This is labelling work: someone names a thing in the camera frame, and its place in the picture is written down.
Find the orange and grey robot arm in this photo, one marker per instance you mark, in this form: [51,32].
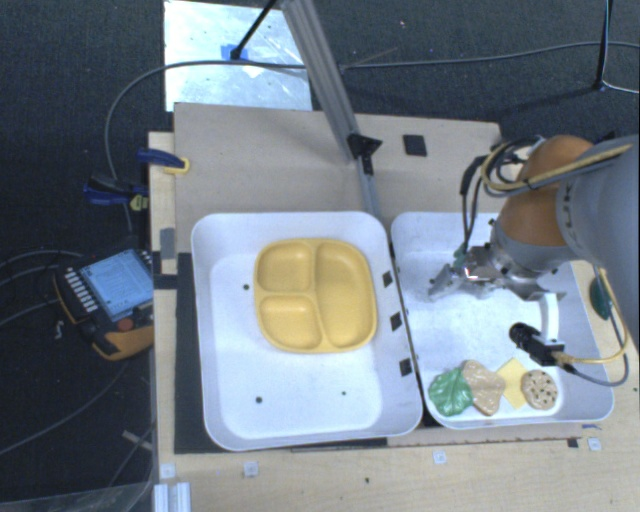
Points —
[595,210]

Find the black cylinder on white bracket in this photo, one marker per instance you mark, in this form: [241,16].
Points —
[537,345]

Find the dark green oval object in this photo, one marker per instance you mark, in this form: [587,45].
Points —
[600,300]

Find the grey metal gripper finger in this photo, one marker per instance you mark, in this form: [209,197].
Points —
[442,284]
[475,291]

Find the brown chocolate chip biscuit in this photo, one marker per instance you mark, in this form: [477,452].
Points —
[539,390]

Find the yellow divided plate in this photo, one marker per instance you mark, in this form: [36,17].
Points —
[315,295]

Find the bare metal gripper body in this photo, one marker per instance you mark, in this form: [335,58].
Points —
[492,267]

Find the tan bread piece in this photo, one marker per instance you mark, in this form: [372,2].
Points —
[484,387]

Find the white plastic tray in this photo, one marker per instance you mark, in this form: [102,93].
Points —
[465,330]
[300,400]

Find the thin black rod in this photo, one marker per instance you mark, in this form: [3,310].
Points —
[403,310]

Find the yellow cheese slice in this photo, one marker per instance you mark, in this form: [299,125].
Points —
[512,382]

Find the green lettuce leaf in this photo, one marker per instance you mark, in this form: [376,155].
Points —
[450,394]

